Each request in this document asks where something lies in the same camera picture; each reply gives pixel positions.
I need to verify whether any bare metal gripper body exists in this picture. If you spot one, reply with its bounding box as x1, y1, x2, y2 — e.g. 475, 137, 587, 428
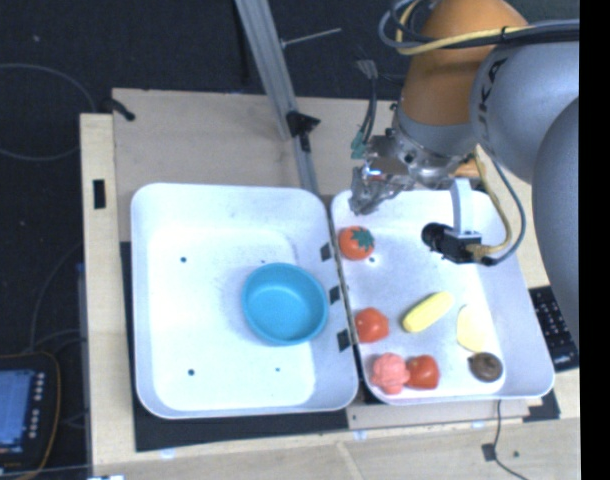
353, 134, 475, 192

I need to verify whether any red tomato with green top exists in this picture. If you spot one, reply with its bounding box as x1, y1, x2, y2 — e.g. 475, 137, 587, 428
337, 225, 376, 262

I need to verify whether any white plastic tray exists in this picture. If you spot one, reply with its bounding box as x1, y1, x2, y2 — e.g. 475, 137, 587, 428
329, 187, 556, 407
129, 182, 360, 421

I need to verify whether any yellow corn cob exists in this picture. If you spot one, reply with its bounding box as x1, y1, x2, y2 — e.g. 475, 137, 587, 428
401, 290, 455, 334

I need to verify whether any blue bowl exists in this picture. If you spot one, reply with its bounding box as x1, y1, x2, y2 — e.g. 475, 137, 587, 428
240, 261, 330, 347

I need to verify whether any pale wood board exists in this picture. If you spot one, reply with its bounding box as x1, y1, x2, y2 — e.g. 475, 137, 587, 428
112, 87, 556, 430

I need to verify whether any pale yellow wedge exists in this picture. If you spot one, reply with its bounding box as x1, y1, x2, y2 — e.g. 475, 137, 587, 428
455, 303, 489, 353

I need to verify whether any pink toy food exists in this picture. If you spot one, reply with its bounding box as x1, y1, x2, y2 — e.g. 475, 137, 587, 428
369, 351, 411, 396

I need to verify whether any brown round toy food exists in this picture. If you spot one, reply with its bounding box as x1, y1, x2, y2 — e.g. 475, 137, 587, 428
467, 351, 505, 383

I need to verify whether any black keyboard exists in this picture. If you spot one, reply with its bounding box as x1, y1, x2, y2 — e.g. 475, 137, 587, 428
528, 285, 580, 372

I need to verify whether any black cylinder on white bracket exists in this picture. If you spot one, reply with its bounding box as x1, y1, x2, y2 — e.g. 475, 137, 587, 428
420, 177, 484, 265

